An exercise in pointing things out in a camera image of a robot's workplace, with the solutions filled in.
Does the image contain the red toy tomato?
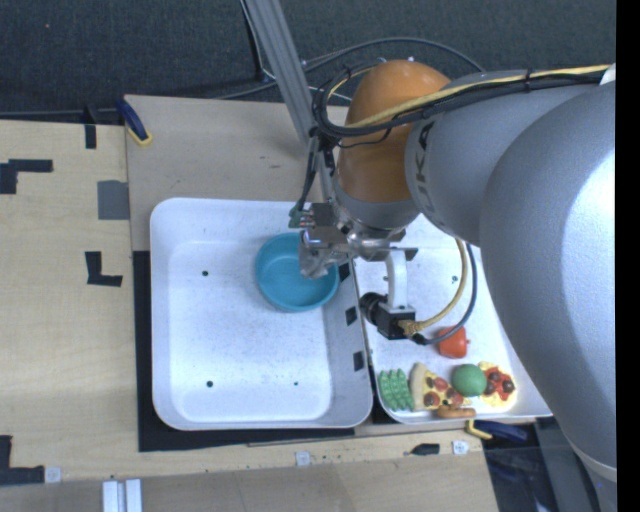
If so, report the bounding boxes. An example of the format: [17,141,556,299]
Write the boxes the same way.
[435,325,472,359]

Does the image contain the black cylinder on white bracket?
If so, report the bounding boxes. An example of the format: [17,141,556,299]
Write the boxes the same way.
[358,247,419,342]

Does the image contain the pale wood board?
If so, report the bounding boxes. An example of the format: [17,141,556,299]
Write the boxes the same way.
[122,93,540,448]

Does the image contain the green round fruit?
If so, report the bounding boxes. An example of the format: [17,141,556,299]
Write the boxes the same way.
[451,363,489,399]

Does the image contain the yellow pizza slice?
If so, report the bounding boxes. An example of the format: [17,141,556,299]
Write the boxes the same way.
[477,360,518,408]

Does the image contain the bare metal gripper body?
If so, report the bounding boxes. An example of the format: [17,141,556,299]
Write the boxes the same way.
[298,201,407,262]

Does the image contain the pizza slice with crust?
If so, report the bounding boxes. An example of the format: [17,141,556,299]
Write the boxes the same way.
[408,361,472,413]

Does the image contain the white plastic tray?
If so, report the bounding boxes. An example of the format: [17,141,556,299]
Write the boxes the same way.
[349,213,554,426]
[149,196,375,432]

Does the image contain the blue bowl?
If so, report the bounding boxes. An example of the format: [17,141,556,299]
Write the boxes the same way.
[254,231,342,314]

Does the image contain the green pea pods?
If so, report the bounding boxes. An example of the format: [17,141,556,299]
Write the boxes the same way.
[376,368,416,413]

